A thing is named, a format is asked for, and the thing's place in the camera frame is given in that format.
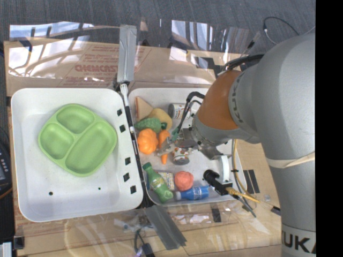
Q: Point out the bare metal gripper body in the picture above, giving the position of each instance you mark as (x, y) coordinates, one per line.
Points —
(187, 138)

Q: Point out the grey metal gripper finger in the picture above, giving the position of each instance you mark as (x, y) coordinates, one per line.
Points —
(171, 143)
(164, 151)

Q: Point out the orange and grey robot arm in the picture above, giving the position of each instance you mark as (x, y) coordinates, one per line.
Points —
(278, 95)

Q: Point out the orange carrot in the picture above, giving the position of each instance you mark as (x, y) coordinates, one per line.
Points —
(163, 137)

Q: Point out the white can vegetable print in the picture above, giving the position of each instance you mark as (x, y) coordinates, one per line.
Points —
(180, 156)

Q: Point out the orange pumpkin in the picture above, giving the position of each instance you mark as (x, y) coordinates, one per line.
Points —
(147, 141)

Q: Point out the white can red print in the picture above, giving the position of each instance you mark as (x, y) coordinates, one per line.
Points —
(177, 110)

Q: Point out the green broccoli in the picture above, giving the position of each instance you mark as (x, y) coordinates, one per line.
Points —
(148, 124)

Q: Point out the green bottle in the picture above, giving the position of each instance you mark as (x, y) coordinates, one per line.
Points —
(158, 184)

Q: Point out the pink peach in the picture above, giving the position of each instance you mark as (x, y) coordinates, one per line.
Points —
(183, 180)

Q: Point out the tan bread slice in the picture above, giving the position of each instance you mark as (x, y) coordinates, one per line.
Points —
(142, 107)

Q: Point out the white plastic tray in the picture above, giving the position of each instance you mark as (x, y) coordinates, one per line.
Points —
(29, 154)
(158, 95)

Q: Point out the blue bottle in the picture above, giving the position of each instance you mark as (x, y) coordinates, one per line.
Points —
(195, 193)

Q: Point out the brown cardboard board red print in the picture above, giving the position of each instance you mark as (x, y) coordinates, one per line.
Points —
(166, 63)

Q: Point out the green divided plate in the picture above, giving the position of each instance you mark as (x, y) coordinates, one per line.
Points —
(80, 140)

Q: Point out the black cylinder on white bracket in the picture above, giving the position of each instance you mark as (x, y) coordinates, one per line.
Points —
(217, 181)

